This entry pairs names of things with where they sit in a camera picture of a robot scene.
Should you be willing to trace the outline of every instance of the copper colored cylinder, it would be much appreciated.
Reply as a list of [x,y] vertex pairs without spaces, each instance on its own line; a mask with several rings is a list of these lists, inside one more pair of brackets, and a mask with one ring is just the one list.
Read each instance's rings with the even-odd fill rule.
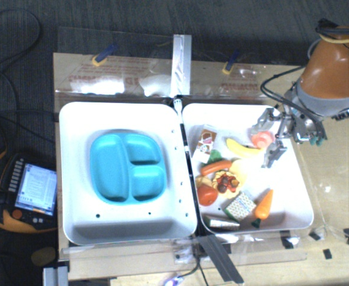
[[[349,35],[333,35],[348,39]],[[349,98],[349,43],[321,40],[301,75],[301,89],[316,98]]]

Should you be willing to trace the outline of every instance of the dark background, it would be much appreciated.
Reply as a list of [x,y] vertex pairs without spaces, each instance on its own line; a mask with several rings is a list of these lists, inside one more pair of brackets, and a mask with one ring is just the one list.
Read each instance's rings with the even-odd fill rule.
[[[40,34],[31,13],[5,11],[13,8],[34,14]],[[51,112],[58,27],[187,34],[205,52],[197,59],[226,61],[239,48],[240,63],[303,65],[318,38],[314,28],[321,18],[349,25],[349,0],[0,0],[1,11],[0,61],[38,41],[25,55],[0,64],[0,111],[33,110],[0,113],[8,142],[0,176],[9,156],[19,151],[55,161]],[[71,45],[66,49],[79,52],[83,44]],[[55,247],[55,236],[0,229],[0,285],[42,285],[42,268],[34,266],[30,256],[40,248]]]

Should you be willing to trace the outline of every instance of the sausage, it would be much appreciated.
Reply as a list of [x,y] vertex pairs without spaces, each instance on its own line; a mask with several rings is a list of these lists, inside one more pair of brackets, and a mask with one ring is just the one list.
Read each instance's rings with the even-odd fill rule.
[[231,165],[232,165],[232,162],[230,160],[222,160],[222,161],[214,162],[202,167],[201,175],[206,176],[218,170],[229,169]]

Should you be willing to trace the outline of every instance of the orange carrot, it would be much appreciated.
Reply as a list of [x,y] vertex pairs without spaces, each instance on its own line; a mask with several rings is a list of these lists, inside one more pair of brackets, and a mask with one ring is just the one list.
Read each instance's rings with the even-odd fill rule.
[[267,217],[269,217],[273,193],[274,193],[274,190],[271,189],[263,197],[263,199],[258,203],[258,205],[254,211],[254,215],[256,218],[263,220],[263,219],[266,219]]
[[222,169],[229,169],[232,165],[230,160],[217,161],[201,168],[201,175],[206,176],[208,174],[217,172]]

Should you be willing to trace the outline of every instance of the yellow banana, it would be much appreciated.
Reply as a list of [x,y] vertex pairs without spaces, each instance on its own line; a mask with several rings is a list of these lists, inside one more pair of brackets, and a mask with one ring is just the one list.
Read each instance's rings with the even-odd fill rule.
[[235,153],[239,158],[251,158],[262,154],[266,150],[265,148],[259,149],[246,147],[230,138],[226,139],[226,145],[228,146],[228,149]]

